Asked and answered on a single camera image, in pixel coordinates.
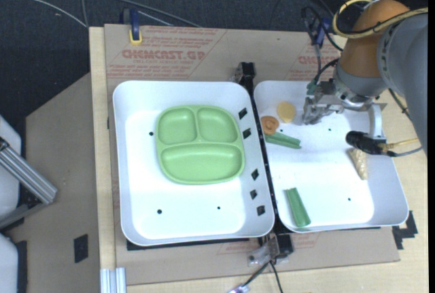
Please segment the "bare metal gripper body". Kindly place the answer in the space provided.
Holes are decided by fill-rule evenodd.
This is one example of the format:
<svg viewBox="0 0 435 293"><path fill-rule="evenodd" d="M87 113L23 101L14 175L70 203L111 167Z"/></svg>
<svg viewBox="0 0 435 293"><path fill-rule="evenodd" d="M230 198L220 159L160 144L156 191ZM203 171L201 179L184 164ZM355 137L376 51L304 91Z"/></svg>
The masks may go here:
<svg viewBox="0 0 435 293"><path fill-rule="evenodd" d="M360 96L341 81L315 82L307 85L304 103L305 113L341 113L344 109L362 110L373 102L373 98Z"/></svg>

